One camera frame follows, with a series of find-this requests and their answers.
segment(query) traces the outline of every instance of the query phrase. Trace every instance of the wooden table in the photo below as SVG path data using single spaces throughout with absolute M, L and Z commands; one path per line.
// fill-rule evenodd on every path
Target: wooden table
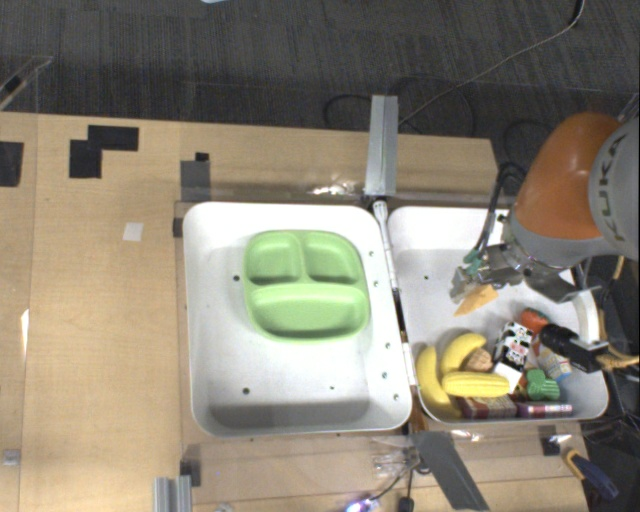
M 90 124 L 138 127 L 138 151 L 104 151 L 102 179 L 70 179 L 70 140 L 86 140 Z M 16 363 L 19 343 L 0 345 L 0 448 L 22 451 L 20 467 L 0 467 L 0 507 L 148 511 L 153 479 L 175 477 L 182 455 L 171 229 L 180 161 L 209 153 L 214 187 L 306 193 L 361 184 L 368 135 L 2 113 L 0 140 L 25 144 L 20 186 L 0 189 L 0 277 L 17 290 L 0 303 L 10 340 L 20 335 L 14 319 L 30 308 L 26 369 Z M 495 172 L 486 140 L 399 137 L 399 190 L 481 203 Z M 143 223 L 141 241 L 123 240 L 130 222 Z M 570 442 L 584 451 L 571 428 Z M 337 445 L 334 455 L 344 463 L 336 472 L 360 482 L 353 492 L 308 496 L 296 484 L 288 495 L 238 499 L 234 510 L 339 510 L 360 491 L 380 488 L 385 481 L 371 475 L 359 439 L 335 441 L 352 448 L 338 453 Z M 461 451 L 493 510 L 586 510 L 560 458 L 511 451 L 509 443 L 478 446 Z M 307 463 L 319 464 L 313 453 Z M 276 472 L 278 464 L 287 463 L 274 459 Z M 295 478 L 291 468 L 282 474 Z M 261 485 L 245 476 L 235 475 L 238 489 Z M 397 496 L 390 493 L 383 510 L 394 510 Z M 433 477 L 416 479 L 413 496 L 416 510 L 449 510 Z

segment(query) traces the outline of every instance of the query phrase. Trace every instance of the green toy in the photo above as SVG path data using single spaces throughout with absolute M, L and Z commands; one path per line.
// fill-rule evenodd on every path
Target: green toy
M 358 251 L 325 231 L 267 231 L 243 259 L 245 304 L 254 328 L 273 340 L 328 341 L 357 334 L 370 306 Z
M 527 371 L 527 395 L 534 401 L 558 400 L 560 388 L 553 379 L 547 379 L 544 372 L 538 368 Z

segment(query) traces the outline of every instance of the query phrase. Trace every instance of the cow print carton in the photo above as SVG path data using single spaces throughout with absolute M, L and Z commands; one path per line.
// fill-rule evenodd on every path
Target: cow print carton
M 513 393 L 524 372 L 533 331 L 517 322 L 507 323 L 493 351 L 495 366 L 493 373 L 502 375 L 509 381 L 510 393 Z

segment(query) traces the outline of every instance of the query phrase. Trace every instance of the white plastic tray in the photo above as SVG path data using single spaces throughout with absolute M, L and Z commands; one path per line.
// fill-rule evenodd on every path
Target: white plastic tray
M 270 230 L 344 236 L 363 263 L 371 319 L 346 340 L 266 339 L 244 304 L 248 240 Z M 202 203 L 183 224 L 191 405 L 216 436 L 388 430 L 411 410 L 398 322 L 375 219 L 351 206 Z
M 528 288 L 525 284 L 501 290 L 500 297 L 483 308 L 462 317 L 449 298 L 455 268 L 475 244 L 482 229 L 486 210 L 468 208 L 403 207 L 389 219 L 389 232 L 398 274 L 407 335 L 414 357 L 425 345 L 443 347 L 457 334 L 474 331 L 484 334 L 493 345 L 500 329 L 518 319 L 527 306 L 547 312 L 552 320 L 578 332 L 588 340 L 598 338 L 598 315 L 591 294 L 580 294 L 573 302 L 558 305 Z M 499 242 L 500 225 L 491 243 Z M 570 280 L 570 273 L 563 274 Z M 608 392 L 602 372 L 585 374 L 574 370 L 560 384 L 561 400 L 573 405 L 568 419 L 591 419 L 604 413 Z M 470 420 L 443 420 L 443 423 L 469 423 Z M 483 424 L 502 421 L 480 420 Z

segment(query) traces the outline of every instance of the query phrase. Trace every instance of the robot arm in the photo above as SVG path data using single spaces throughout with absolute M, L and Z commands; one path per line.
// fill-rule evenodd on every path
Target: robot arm
M 591 256 L 638 260 L 638 119 L 620 125 L 590 112 L 568 118 L 531 165 L 504 221 L 502 243 L 486 246 L 491 210 L 468 265 L 455 272 L 456 301 L 478 285 L 499 289 L 525 280 L 564 302 L 578 290 L 561 271 Z

